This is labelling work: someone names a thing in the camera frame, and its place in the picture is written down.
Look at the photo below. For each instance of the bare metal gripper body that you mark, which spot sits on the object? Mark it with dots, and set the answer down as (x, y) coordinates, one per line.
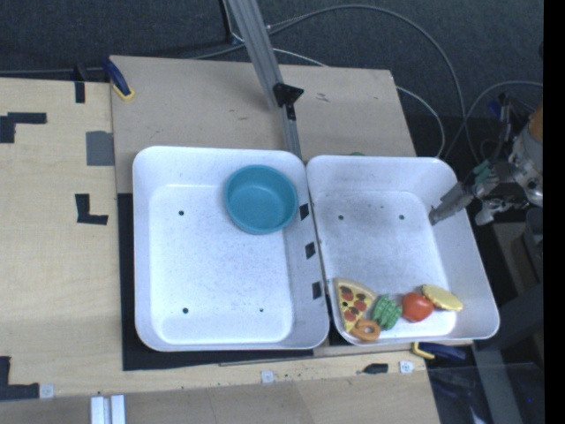
(507, 189)

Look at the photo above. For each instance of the pizza slice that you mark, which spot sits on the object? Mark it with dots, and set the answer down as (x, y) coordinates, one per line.
(351, 300)

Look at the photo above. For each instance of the blue bowl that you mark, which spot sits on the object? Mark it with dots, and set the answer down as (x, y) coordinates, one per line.
(260, 201)

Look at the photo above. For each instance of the pale wood board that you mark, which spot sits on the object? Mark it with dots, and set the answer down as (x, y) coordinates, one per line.
(198, 104)

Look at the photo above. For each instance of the white plastic tray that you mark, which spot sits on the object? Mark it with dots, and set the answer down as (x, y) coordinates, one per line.
(207, 259)
(379, 245)

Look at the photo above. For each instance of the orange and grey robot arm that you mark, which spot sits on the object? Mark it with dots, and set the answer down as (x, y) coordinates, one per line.
(533, 141)

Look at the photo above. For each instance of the yellow biscuit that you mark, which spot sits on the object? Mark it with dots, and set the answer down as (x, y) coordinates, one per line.
(441, 297)

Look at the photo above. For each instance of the orange doughnut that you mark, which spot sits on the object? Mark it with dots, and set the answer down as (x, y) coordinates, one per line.
(374, 331)

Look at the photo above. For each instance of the green broccoli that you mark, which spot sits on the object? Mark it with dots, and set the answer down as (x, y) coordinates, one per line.
(385, 312)

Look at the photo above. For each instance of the red tomato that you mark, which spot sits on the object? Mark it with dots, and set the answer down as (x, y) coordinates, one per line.
(416, 307)

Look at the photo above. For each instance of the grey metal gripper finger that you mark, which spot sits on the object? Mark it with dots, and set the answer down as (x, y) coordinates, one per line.
(450, 203)

